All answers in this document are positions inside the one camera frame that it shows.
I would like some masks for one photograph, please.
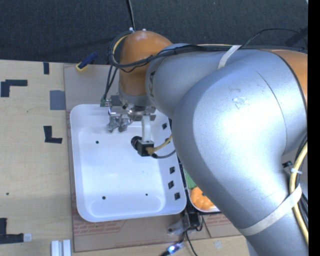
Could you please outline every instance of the white strap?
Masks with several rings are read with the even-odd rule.
[[[244,236],[252,236],[265,230],[281,219],[288,211],[290,211],[298,203],[301,195],[302,189],[299,184],[296,189],[272,213],[250,227],[238,228],[239,232]]]
[[[226,65],[227,60],[229,57],[236,52],[242,45],[233,45],[229,50],[227,50],[224,55],[221,57],[219,64],[218,64],[218,70],[223,68]]]

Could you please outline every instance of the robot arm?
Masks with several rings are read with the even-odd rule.
[[[145,74],[148,104],[172,119],[183,166],[259,255],[308,255],[294,199],[265,221],[290,195],[282,156],[307,135],[308,55],[238,49],[221,67],[226,52],[155,58]]]

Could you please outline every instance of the dark background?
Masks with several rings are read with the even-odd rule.
[[[308,41],[307,0],[131,0],[136,30],[173,43],[244,44],[285,28]],[[126,0],[0,0],[0,59],[78,63],[132,26]],[[251,45],[307,47],[290,31],[266,31]]]

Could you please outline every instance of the black fabric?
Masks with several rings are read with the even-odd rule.
[[[173,43],[244,44],[285,28],[308,40],[306,0],[131,0],[137,30]],[[126,0],[0,0],[0,59],[79,63],[92,52],[107,62],[112,39],[132,26]],[[300,48],[300,36],[266,31],[252,45]]]

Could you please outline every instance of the wooden table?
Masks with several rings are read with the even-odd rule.
[[[30,233],[31,242],[0,244],[0,255],[50,255],[53,240],[73,241],[70,173],[65,110],[50,110],[50,91],[64,91],[64,64],[0,60],[0,81],[27,80],[0,97],[0,218],[7,234]],[[62,143],[45,143],[44,126]],[[144,245],[90,252],[80,256],[158,256],[171,244]],[[199,256],[248,256],[241,236],[192,241]],[[192,256],[190,246],[176,256]]]

